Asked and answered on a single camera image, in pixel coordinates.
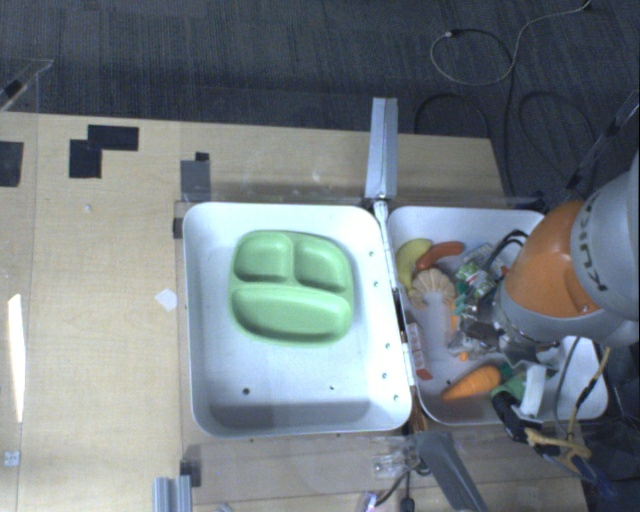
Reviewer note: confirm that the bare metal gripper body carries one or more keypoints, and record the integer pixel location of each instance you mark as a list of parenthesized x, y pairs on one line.
[(482, 334)]

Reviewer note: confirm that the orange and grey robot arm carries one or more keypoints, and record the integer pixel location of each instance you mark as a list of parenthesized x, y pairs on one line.
[(550, 270)]

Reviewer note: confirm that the white plastic tray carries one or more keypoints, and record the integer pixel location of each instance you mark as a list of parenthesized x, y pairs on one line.
[(300, 380), (440, 345)]

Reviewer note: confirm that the orange carrot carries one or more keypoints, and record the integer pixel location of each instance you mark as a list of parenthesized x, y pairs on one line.
[(472, 382)]

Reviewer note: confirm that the green and white packet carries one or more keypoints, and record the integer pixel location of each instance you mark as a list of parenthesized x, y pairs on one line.
[(472, 275)]

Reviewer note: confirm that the white and red carton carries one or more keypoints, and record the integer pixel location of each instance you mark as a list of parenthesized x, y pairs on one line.
[(417, 352)]

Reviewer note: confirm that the red sausage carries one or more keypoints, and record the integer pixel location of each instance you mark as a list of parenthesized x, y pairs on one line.
[(440, 251)]

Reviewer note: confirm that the yellow banana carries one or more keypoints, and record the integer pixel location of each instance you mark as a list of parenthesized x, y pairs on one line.
[(406, 260)]

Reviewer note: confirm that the green divided plate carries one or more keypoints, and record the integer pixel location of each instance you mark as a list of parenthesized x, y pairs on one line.
[(290, 305)]

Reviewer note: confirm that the black cylinder on white bracket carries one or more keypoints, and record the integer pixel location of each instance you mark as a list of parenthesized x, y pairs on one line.
[(532, 390)]

